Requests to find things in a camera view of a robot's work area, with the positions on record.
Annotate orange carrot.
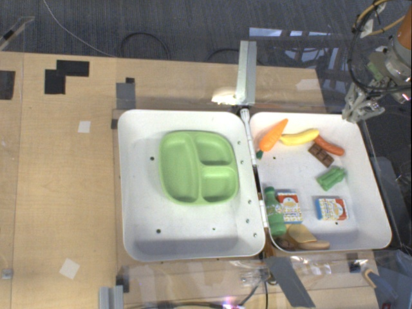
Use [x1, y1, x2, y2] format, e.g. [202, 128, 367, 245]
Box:
[255, 118, 289, 160]

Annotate orange sausage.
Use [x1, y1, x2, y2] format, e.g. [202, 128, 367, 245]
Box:
[314, 135, 346, 156]

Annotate yellow cheese slice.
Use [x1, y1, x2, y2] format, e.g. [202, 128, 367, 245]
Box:
[286, 223, 318, 244]

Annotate green bottle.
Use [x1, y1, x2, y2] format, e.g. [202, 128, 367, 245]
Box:
[263, 186, 288, 237]

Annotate green bean bundle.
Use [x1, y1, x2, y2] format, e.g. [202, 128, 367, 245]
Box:
[315, 166, 348, 192]

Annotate red and white carton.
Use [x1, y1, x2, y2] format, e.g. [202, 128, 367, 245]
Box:
[276, 190, 304, 224]

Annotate thin black and white rod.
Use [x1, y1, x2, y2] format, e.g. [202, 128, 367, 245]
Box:
[239, 108, 270, 230]

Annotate pale wood board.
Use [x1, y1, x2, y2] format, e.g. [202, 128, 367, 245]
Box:
[114, 55, 380, 309]

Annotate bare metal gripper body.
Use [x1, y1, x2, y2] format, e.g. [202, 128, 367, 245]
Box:
[364, 51, 412, 93]

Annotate brown chocolate bar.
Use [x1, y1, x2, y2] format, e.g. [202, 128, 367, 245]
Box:
[307, 142, 335, 169]

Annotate tan bread slice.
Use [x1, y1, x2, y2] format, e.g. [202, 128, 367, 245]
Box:
[298, 238, 331, 251]

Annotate yellow banana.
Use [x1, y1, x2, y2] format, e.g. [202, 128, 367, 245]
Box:
[279, 127, 321, 147]

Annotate green divided plate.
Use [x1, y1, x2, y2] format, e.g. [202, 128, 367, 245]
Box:
[158, 130, 241, 205]

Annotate blue and red carton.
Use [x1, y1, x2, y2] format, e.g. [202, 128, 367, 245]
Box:
[314, 195, 349, 222]

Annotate white plastic tray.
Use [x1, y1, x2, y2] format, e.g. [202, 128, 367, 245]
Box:
[117, 109, 267, 263]
[249, 111, 393, 254]

